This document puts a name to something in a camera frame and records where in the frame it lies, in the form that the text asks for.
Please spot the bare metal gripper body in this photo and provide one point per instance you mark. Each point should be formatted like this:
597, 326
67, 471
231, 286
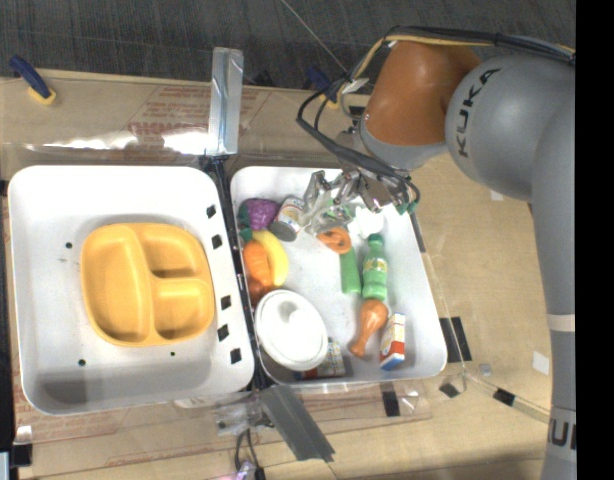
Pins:
374, 190

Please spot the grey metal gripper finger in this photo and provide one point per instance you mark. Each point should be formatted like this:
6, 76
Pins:
332, 219
315, 188

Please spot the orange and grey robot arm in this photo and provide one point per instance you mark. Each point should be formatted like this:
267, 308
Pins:
507, 118

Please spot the white plastic cup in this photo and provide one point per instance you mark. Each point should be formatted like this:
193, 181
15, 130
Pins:
369, 223

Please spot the small white and red can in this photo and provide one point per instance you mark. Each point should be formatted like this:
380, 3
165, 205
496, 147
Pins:
289, 215

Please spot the green cucumber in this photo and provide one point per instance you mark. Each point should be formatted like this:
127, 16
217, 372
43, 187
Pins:
350, 273

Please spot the purple grapes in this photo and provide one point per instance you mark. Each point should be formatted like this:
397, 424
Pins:
261, 213

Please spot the white plastic tray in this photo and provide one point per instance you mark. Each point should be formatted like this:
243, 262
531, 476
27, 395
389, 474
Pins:
47, 268
317, 278

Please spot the green bottle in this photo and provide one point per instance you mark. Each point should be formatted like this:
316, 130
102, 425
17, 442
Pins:
375, 270

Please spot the yellow banana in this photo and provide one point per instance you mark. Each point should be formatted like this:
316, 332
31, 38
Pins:
278, 260

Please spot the orange carrot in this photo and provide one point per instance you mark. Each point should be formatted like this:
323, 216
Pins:
257, 263

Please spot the brown chicken drumstick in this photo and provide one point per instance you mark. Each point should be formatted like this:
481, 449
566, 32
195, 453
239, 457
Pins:
371, 318

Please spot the white bowl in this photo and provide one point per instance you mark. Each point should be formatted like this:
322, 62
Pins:
291, 330

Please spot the brown cardboard board red print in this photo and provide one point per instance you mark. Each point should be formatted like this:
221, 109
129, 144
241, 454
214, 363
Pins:
477, 278

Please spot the red and white carton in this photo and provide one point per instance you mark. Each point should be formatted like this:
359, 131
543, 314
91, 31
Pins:
393, 343

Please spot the white and red packet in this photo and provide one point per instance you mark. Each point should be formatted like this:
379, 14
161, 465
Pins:
334, 365

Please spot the yellow divided plate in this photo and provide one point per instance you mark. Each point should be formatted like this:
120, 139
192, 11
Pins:
147, 288

